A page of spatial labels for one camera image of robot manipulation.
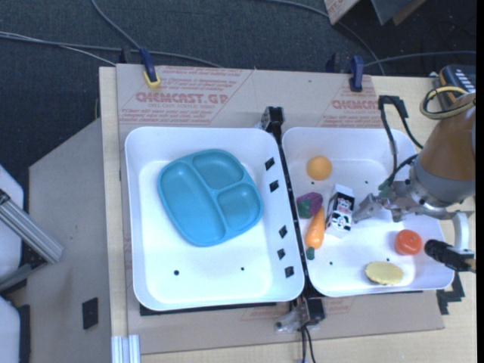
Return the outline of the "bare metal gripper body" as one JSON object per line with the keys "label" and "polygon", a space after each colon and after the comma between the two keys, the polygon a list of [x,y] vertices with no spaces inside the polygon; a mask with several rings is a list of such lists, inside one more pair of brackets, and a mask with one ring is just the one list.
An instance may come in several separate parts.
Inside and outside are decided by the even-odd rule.
{"label": "bare metal gripper body", "polygon": [[383,207],[391,212],[392,208],[406,210],[406,215],[425,215],[438,220],[452,219],[455,212],[449,212],[443,202],[437,200],[417,180],[385,181],[380,186]]}

